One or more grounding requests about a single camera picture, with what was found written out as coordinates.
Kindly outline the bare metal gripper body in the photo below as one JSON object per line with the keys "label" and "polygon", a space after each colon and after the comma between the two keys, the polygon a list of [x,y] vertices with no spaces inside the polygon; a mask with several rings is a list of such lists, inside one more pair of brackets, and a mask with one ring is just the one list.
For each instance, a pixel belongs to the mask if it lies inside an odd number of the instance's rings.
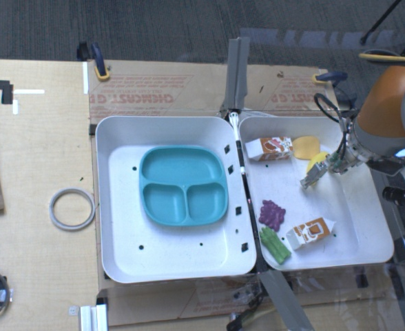
{"label": "bare metal gripper body", "polygon": [[333,174],[345,174],[364,162],[364,158],[360,156],[358,144],[349,139],[326,157],[328,171]]}

